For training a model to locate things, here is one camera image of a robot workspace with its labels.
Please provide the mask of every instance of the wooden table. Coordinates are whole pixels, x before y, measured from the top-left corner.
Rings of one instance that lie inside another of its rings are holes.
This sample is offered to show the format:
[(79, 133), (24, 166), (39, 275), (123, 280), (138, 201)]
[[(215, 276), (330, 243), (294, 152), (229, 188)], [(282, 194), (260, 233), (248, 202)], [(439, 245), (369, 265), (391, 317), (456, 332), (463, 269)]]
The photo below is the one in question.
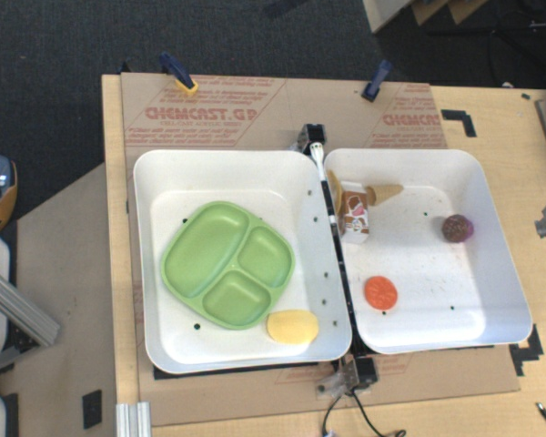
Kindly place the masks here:
[[(139, 389), (120, 76), (103, 76), (102, 90), (116, 401), (133, 404)], [(432, 93), (438, 109), (464, 110), (473, 119), (477, 137), (466, 137), (457, 121), (443, 121), (444, 134), (449, 148), (470, 152), (484, 168), (544, 354), (525, 363), (521, 390), (515, 393), (380, 405), (367, 412), (379, 430), (404, 428), (412, 436), (546, 435), (535, 406), (541, 401), (546, 407), (546, 238), (534, 226), (546, 206), (546, 140), (534, 101), (546, 99), (546, 91), (434, 86)], [(323, 412), (294, 413), (155, 428), (154, 435), (309, 437), (320, 435), (322, 419)], [(335, 410), (329, 428), (343, 436), (371, 435), (354, 408)]]

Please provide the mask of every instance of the chocolate milk carton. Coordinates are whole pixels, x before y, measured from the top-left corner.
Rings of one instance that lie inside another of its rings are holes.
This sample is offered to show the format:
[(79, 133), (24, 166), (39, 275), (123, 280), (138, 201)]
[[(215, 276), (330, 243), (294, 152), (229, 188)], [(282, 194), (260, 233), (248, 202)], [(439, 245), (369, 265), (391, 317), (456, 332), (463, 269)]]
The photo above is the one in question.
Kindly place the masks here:
[(342, 181), (338, 228), (343, 243), (363, 243), (369, 235), (366, 190), (358, 183)]

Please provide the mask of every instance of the wire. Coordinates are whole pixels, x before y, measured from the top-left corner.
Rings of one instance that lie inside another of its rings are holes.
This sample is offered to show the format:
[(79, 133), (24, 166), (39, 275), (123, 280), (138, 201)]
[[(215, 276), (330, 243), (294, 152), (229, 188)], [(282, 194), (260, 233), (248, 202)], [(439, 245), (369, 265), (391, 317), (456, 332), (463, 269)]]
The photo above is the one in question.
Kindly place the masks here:
[[(352, 389), (351, 391), (349, 391), (349, 392), (347, 392), (345, 394), (347, 396), (349, 396), (349, 397), (352, 397), (356, 401), (356, 404), (358, 405), (360, 411), (362, 412), (362, 416), (364, 417), (364, 421), (366, 421), (366, 424), (370, 427), (370, 429), (372, 431), (374, 431), (376, 433), (376, 435), (378, 435), (378, 437), (386, 437), (384, 434), (381, 434), (378, 431), (378, 429), (376, 429), (376, 427), (374, 427), (372, 422), (370, 422), (370, 419), (369, 419), (368, 415), (366, 414), (366, 412), (364, 411), (364, 407), (362, 406), (362, 403), (360, 402), (360, 400), (358, 398), (358, 395), (355, 392), (355, 389)], [(344, 396), (344, 395), (340, 395), (333, 403), (331, 403), (331, 405), (329, 405), (328, 410), (326, 411), (326, 415), (324, 416), (324, 421), (323, 421), (323, 423), (321, 425), (321, 432), (322, 432), (321, 435), (322, 435), (322, 437), (326, 437), (328, 435), (328, 430), (326, 428), (326, 424), (328, 423), (329, 413), (333, 410), (334, 406), (336, 406), (336, 404), (342, 398), (342, 396)], [(405, 430), (401, 430), (401, 431), (398, 431), (395, 434), (395, 437), (405, 437), (406, 435), (407, 435), (407, 432)]]

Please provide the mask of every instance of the green plate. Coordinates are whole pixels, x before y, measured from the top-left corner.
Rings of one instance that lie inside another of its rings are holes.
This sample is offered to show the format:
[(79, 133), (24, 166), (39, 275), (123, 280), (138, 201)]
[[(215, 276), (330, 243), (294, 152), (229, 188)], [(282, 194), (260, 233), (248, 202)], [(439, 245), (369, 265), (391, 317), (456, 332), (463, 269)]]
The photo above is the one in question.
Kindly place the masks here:
[(215, 201), (182, 225), (162, 257), (170, 291), (207, 319), (229, 329), (263, 320), (286, 288), (295, 256), (261, 218)]

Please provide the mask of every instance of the red disc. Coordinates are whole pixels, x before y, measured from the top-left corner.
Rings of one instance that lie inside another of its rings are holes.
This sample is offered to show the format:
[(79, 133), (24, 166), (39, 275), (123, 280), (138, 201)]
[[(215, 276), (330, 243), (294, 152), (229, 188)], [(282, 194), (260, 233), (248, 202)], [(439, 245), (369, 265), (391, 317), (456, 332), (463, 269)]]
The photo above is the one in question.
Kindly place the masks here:
[(378, 275), (366, 281), (364, 296), (373, 308), (377, 310), (389, 310), (397, 303), (399, 293), (389, 279)]

